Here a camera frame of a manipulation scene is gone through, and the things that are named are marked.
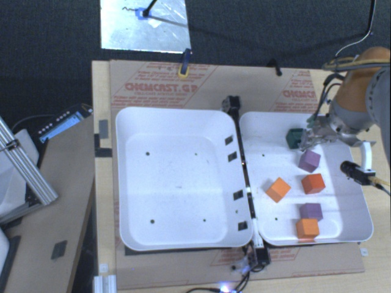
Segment orange cube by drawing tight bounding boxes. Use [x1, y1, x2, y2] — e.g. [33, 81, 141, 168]
[265, 176, 292, 203]
[295, 218, 321, 240]

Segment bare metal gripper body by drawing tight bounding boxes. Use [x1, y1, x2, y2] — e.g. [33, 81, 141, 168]
[306, 115, 360, 148]

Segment dark green cube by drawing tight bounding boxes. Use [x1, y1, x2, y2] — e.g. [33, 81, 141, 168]
[285, 128, 305, 150]

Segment red cube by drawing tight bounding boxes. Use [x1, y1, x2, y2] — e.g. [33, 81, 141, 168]
[301, 173, 326, 195]

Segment thin black and white rod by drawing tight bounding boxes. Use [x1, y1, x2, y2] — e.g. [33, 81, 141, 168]
[229, 107, 261, 247]

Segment black cylinder on white bracket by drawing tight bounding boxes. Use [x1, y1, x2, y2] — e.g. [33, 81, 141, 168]
[340, 141, 378, 186]

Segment brown cardboard board, red print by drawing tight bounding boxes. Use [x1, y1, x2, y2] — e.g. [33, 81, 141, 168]
[109, 59, 366, 291]

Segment purple cube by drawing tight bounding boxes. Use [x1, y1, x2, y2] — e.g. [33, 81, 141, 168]
[299, 202, 324, 222]
[298, 149, 322, 173]

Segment black block with thin wires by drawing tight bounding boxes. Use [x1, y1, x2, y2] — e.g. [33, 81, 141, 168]
[221, 95, 243, 114]
[243, 244, 271, 272]

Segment white plastic tray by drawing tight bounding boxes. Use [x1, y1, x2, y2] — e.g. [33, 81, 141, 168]
[115, 106, 255, 252]
[238, 111, 375, 247]

